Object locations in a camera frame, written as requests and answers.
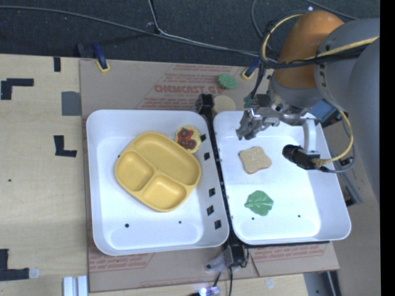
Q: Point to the green toy waffle biscuit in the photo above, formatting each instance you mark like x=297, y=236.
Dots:
x=227, y=81

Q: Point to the yellow divided plate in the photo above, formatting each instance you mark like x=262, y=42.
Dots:
x=157, y=168

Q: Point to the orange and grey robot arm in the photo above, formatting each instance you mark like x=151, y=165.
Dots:
x=308, y=48

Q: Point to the toy pizza slice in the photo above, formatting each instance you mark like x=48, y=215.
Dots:
x=187, y=138

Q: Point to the brown cardboard board, red print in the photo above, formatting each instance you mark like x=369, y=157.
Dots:
x=172, y=270

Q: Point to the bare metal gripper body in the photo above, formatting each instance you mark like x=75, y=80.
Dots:
x=264, y=109

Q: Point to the beige toy bread slice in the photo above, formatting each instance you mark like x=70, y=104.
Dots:
x=255, y=160

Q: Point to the white plastic tray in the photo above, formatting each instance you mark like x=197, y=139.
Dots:
x=293, y=202
x=154, y=233

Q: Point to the black cylinder on white bracket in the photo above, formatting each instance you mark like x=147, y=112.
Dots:
x=297, y=154

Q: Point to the green toy lettuce leaf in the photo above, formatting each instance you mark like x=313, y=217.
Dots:
x=259, y=203

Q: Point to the beige round toy biscuit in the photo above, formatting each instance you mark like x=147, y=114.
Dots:
x=224, y=103

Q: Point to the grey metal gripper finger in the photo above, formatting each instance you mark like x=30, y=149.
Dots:
x=242, y=127
x=255, y=130

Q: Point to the thin black rod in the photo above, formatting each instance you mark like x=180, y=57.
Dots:
x=221, y=168

